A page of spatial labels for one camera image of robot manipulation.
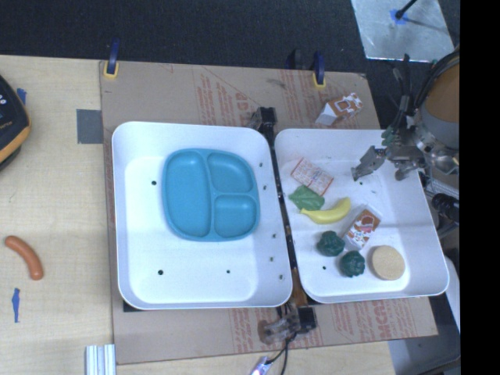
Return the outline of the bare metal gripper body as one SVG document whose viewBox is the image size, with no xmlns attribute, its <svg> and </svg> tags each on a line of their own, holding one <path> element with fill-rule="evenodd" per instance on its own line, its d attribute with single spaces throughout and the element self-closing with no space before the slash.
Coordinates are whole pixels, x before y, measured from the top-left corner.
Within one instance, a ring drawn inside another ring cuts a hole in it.
<svg viewBox="0 0 500 375">
<path fill-rule="evenodd" d="M 459 174 L 458 150 L 448 147 L 427 130 L 385 130 L 386 158 L 420 162 L 419 169 L 437 170 L 445 175 Z"/>
</svg>

